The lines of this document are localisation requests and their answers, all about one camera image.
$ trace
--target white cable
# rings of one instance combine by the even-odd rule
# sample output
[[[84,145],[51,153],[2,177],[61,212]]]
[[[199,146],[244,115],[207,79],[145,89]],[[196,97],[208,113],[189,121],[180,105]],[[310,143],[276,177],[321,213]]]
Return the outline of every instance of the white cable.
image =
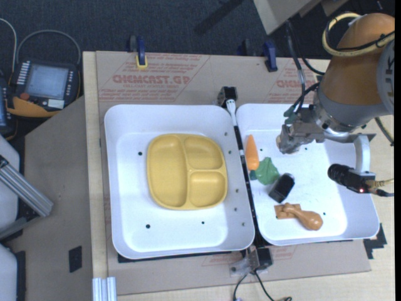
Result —
[[[9,23],[7,20],[5,20],[5,19],[3,19],[3,18],[0,18],[0,21],[5,22],[5,23],[11,28],[11,30],[12,30],[13,33],[14,33],[14,52],[13,52],[13,65],[12,65],[12,69],[13,69],[13,72],[14,72],[14,68],[15,68],[15,57],[16,57],[16,53],[17,53],[17,33],[15,32],[15,29],[14,29],[14,27],[12,26],[12,24]]]

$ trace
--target brown toy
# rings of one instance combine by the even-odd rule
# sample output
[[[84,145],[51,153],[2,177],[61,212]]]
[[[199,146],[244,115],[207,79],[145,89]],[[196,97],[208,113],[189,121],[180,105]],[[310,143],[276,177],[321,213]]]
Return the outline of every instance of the brown toy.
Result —
[[[303,211],[299,204],[275,205],[274,210],[278,219],[298,218],[308,230],[317,231],[323,225],[323,220],[318,213]]]

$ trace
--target yellow bowl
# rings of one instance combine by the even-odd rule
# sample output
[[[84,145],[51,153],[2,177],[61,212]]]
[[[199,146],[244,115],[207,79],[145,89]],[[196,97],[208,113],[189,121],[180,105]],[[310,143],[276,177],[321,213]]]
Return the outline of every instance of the yellow bowl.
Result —
[[[150,194],[169,209],[205,209],[227,195],[227,169],[212,139],[192,134],[154,138],[147,154]]]

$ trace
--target yellow plate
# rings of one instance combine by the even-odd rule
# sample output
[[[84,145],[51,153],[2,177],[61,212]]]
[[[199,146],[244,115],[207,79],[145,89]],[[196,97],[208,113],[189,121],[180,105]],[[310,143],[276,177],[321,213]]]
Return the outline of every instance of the yellow plate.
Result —
[[[170,209],[205,209],[227,195],[227,169],[221,148],[212,139],[192,134],[165,134],[148,148],[150,194]]]

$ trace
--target robotic arm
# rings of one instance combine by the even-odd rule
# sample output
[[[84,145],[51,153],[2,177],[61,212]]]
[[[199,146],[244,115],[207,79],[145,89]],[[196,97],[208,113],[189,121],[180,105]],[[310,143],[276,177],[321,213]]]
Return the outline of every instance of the robotic arm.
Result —
[[[337,48],[333,48],[328,32],[346,18],[353,21]],[[333,58],[321,82],[312,87],[313,104],[286,113],[288,119],[277,138],[283,154],[295,153],[301,145],[314,140],[354,142],[356,169],[331,166],[328,174],[354,191],[368,190],[366,180],[375,178],[372,173],[366,175],[370,164],[368,142],[374,135],[352,132],[371,119],[394,114],[394,30],[395,18],[378,13],[364,16],[346,13],[328,24],[323,33],[323,46]]]

